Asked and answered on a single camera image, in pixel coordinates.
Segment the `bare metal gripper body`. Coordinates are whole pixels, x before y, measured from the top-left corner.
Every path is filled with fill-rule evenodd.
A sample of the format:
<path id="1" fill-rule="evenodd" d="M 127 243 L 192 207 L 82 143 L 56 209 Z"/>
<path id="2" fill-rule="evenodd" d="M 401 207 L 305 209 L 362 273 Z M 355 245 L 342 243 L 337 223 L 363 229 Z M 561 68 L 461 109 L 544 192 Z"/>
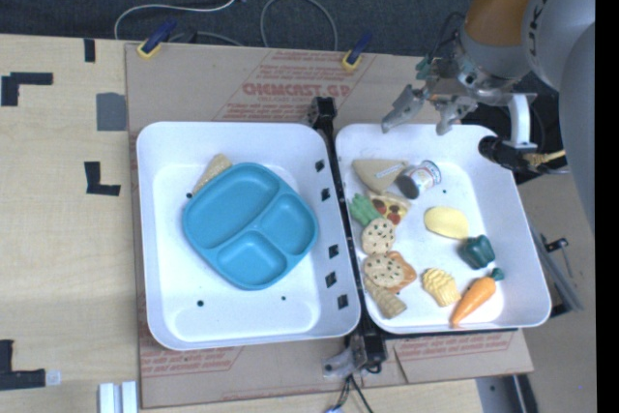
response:
<path id="1" fill-rule="evenodd" d="M 514 78 L 489 74 L 464 60 L 434 58 L 427 74 L 427 98 L 442 117 L 463 117 L 480 103 L 503 105 Z"/>

